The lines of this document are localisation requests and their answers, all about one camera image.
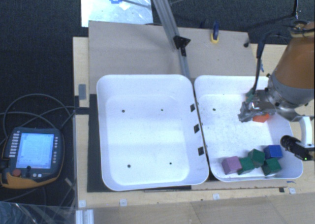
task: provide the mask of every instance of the toy block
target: toy block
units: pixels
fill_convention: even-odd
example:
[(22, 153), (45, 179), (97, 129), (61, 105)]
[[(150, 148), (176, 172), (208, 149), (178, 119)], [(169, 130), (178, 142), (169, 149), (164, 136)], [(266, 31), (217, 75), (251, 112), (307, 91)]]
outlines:
[(264, 153), (266, 154), (265, 156), (266, 159), (282, 158), (282, 151), (280, 145), (268, 145), (266, 148), (264, 148)]
[(237, 174), (238, 174), (238, 175), (242, 175), (242, 174), (245, 174), (245, 173), (249, 173), (249, 172), (251, 172), (252, 170), (255, 169), (255, 166), (254, 166), (254, 164), (252, 163), (251, 158), (246, 157), (246, 158), (242, 158), (242, 159), (239, 159), (239, 160), (240, 160), (242, 169), (240, 169), (240, 170), (237, 171)]
[(264, 164), (265, 153), (256, 149), (252, 149), (247, 155), (254, 164), (255, 168), (259, 168)]
[(242, 169), (242, 165), (237, 156), (225, 158), (222, 161), (222, 167), (226, 175), (236, 173), (238, 170)]
[(262, 171), (264, 172), (265, 176), (277, 173), (281, 170), (281, 166), (278, 162), (277, 158), (271, 158), (265, 160), (263, 166), (261, 167)]

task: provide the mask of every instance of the red button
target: red button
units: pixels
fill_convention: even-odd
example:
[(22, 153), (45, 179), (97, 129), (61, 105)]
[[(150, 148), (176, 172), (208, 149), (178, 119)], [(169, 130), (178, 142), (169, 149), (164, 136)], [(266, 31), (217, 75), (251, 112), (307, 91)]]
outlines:
[(21, 176), (21, 170), (20, 169), (14, 169), (13, 171), (12, 171), (12, 175), (14, 176), (14, 177), (20, 177)]

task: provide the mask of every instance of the black bracket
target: black bracket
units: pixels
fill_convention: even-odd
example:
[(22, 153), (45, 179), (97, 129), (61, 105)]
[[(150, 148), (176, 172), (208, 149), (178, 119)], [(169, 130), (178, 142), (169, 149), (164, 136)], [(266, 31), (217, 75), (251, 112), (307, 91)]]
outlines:
[(174, 42), (175, 42), (175, 45), (176, 45), (176, 48), (177, 49), (181, 49), (181, 53), (182, 53), (182, 56), (186, 57), (186, 50), (185, 50), (185, 47), (188, 45), (188, 43), (190, 42), (190, 39), (189, 38), (184, 38), (184, 37), (181, 37), (181, 36), (174, 36)]

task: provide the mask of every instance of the green cube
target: green cube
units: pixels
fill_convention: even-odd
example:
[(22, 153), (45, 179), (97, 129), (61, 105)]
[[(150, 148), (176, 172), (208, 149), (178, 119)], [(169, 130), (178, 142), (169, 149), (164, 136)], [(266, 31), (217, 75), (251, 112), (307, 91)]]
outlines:
[(259, 168), (264, 164), (265, 155), (266, 154), (262, 151), (252, 149), (247, 156), (252, 160), (255, 168)]
[(277, 173), (278, 171), (281, 170), (281, 166), (280, 166), (277, 158), (271, 158), (271, 159), (265, 160), (265, 162), (261, 168), (262, 168), (265, 176)]
[(241, 163), (242, 169), (237, 171), (238, 175), (249, 173), (255, 168), (254, 164), (252, 163), (251, 158), (249, 157), (240, 159), (240, 163)]

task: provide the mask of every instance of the white tray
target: white tray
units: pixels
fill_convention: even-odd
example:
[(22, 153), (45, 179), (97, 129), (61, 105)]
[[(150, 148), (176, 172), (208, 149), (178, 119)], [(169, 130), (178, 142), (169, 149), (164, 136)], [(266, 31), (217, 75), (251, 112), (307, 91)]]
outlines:
[(196, 185), (209, 175), (191, 82), (106, 75), (97, 83), (101, 171), (114, 191)]
[[(257, 89), (267, 86), (268, 78), (260, 77)], [(265, 176), (261, 168), (250, 173), (225, 175), (221, 162), (226, 157), (246, 157), (253, 148), (263, 150), (267, 145), (280, 144), (284, 135), (292, 135), (289, 122), (274, 115), (265, 123), (241, 123), (237, 114), (241, 103), (254, 84), (254, 77), (200, 76), (195, 81), (202, 129), (207, 145), (210, 168), (213, 175), (224, 182), (293, 179), (303, 172), (302, 161), (282, 148), (279, 160), (282, 170), (275, 175)]]

